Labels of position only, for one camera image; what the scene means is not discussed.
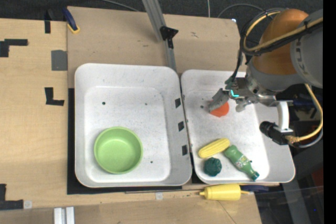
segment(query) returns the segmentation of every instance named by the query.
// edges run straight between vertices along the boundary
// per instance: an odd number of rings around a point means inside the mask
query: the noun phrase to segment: white tray
[[[248,183],[252,180],[236,169],[223,153],[214,155],[222,163],[222,171],[212,177],[203,172],[204,159],[198,150],[222,137],[230,140],[252,160],[252,167],[260,176],[256,182],[285,183],[293,179],[295,167],[288,145],[278,145],[259,130],[262,121],[278,122],[276,108],[250,104],[243,112],[236,112],[236,102],[230,99],[229,113],[220,118],[209,114],[208,104],[220,88],[225,88],[233,72],[188,70],[182,74],[181,85],[188,125],[194,168],[198,177],[207,184]]]
[[[75,73],[78,180],[88,187],[183,185],[192,173],[184,119],[180,80],[172,69],[80,66]],[[127,174],[104,171],[93,154],[98,134],[113,126],[133,130],[143,144],[140,165]]]

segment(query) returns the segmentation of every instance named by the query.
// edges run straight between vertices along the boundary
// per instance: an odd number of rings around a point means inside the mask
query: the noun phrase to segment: green bottle
[[[228,157],[231,162],[242,172],[246,173],[253,181],[255,181],[259,174],[254,171],[251,166],[251,161],[241,153],[235,145],[228,147],[224,151],[224,155]]]

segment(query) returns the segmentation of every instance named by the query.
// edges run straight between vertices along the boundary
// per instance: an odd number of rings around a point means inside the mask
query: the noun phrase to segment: black clip
[[[173,45],[173,37],[179,32],[176,29],[173,28],[169,28],[166,26],[162,26],[160,28],[160,32],[161,32],[161,36],[163,38],[163,40],[168,40],[168,47],[170,49],[174,49],[174,45]]]

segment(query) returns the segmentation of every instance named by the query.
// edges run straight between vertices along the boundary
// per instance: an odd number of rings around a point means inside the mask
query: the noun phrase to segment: bottle label
[[[246,164],[250,163],[250,160],[245,156],[242,155],[236,162],[235,165],[240,169],[243,168]]]

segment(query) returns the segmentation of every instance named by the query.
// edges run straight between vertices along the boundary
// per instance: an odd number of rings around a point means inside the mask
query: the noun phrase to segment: yellow cylinder
[[[199,194],[207,200],[237,201],[242,193],[238,184],[223,184],[206,187]]]

